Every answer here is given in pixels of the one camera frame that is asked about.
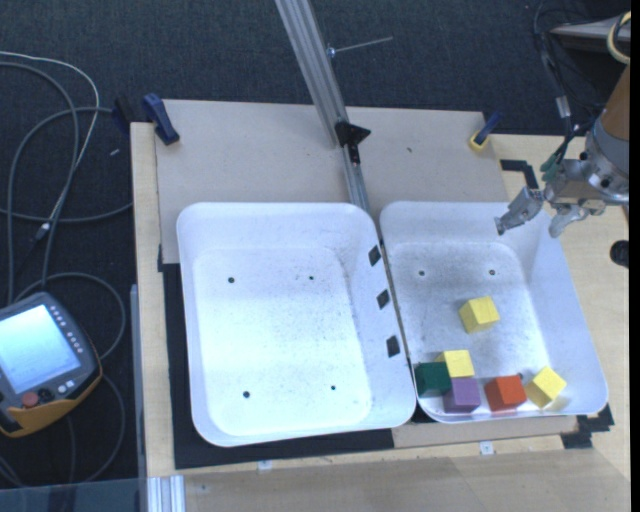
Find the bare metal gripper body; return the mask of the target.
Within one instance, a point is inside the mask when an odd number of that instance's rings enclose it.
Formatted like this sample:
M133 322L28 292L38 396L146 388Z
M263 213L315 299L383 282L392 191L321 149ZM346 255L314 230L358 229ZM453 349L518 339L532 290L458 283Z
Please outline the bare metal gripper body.
M554 205L577 205L602 209L626 205L629 201L629 174L607 159L564 159L544 165L544 196Z

